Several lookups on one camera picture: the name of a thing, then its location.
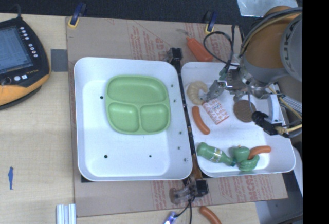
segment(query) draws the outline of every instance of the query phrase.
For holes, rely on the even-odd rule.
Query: green divided tray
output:
[[[168,128],[169,95],[159,79],[141,75],[114,76],[105,90],[107,119],[117,132],[151,135]]]

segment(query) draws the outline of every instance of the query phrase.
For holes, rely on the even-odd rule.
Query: table surface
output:
[[[16,14],[0,13],[0,22]],[[64,16],[22,15],[48,55],[67,49]],[[52,72],[28,100],[0,111],[0,223],[56,223],[56,205],[75,203],[68,72]],[[12,189],[8,173],[13,168]],[[209,207],[225,224],[258,224],[254,202]],[[163,223],[170,210],[77,218],[77,223]],[[192,223],[207,223],[192,208]],[[189,223],[186,210],[176,224]]]

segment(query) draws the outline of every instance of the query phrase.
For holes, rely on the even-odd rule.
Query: brown round disc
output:
[[[251,102],[249,105],[249,101],[247,100],[240,100],[236,102],[233,106],[233,112],[235,116],[242,122],[249,123],[252,121],[252,113],[256,111],[256,107]]]

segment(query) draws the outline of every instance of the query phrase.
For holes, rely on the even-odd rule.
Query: orange sausage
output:
[[[220,219],[217,218],[215,213],[213,213],[209,208],[207,208],[205,206],[201,206],[199,208],[199,211],[202,215],[204,215],[210,221],[211,224],[222,224]]]
[[[200,129],[200,131],[204,134],[204,135],[208,135],[210,134],[210,129],[208,128],[208,126],[206,126],[206,124],[203,122],[201,115],[200,115],[200,109],[198,106],[194,105],[192,107],[192,115],[193,115],[193,119],[194,122],[197,126],[197,128]]]
[[[255,155],[258,155],[261,153],[269,153],[269,152],[271,152],[271,147],[269,145],[255,146],[252,149],[250,149],[248,160],[252,159]]]

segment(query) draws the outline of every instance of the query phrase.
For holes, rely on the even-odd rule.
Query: cardboard sheet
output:
[[[66,27],[71,108],[72,149],[74,162],[75,203],[78,217],[183,208],[169,198],[169,190],[184,187],[175,181],[85,180],[77,164],[77,134],[74,93],[74,64],[83,57],[106,57],[136,60],[163,60],[171,48],[181,48],[182,65],[197,61],[186,45],[186,36],[202,42],[205,24],[115,20],[82,17],[76,27]],[[231,26],[215,25],[215,31],[231,36]],[[209,48],[226,61],[230,44],[223,35],[212,35]],[[241,37],[235,28],[234,51],[239,52]],[[209,194],[193,206],[242,203],[287,198],[282,174],[208,178]]]

